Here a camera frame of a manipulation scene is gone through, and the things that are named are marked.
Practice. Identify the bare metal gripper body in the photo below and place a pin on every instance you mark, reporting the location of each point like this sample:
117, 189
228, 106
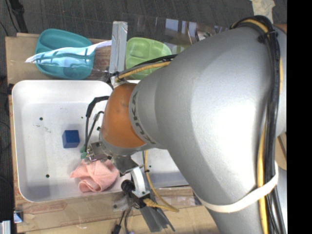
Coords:
97, 151

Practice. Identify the black cylinder on white bracket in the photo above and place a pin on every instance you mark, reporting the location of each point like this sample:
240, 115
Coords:
139, 179

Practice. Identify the green divided plate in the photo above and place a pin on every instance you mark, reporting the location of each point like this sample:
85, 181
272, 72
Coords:
143, 51

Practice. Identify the crumpled white paper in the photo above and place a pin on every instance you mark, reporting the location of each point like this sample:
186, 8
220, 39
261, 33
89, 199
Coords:
260, 5

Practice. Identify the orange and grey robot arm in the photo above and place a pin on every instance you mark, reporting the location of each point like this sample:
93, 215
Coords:
207, 111

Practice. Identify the white plastic tray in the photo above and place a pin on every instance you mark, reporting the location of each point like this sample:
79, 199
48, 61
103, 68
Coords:
48, 155

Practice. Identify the blue divided plate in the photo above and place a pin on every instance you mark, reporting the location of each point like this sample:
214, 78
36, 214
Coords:
61, 39

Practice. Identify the brown cardboard board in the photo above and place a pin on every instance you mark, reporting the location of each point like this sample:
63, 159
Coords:
73, 213

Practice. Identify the pink cloth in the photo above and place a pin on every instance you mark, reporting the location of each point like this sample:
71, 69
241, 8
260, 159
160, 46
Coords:
96, 177

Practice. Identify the blue cube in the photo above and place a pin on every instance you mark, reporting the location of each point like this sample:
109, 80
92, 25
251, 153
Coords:
71, 139

